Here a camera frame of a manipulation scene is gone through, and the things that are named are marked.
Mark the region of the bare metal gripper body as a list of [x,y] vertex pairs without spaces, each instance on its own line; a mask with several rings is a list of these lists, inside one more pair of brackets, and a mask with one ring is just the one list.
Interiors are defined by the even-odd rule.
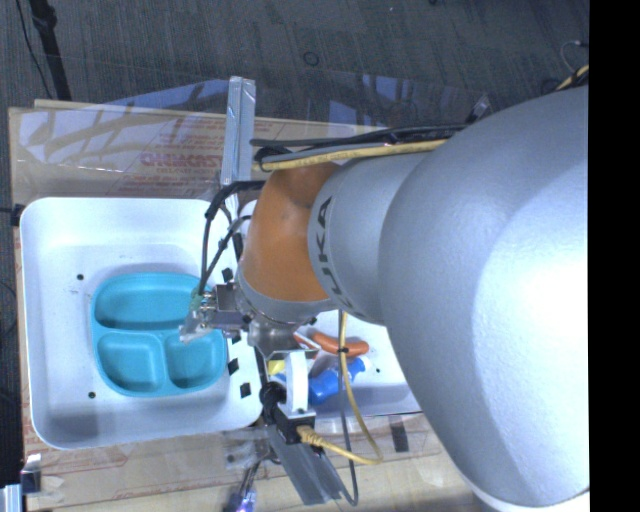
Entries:
[[217,285],[213,325],[246,331],[247,342],[264,359],[284,359],[301,351],[294,332],[311,318],[307,305],[269,298],[240,281]]

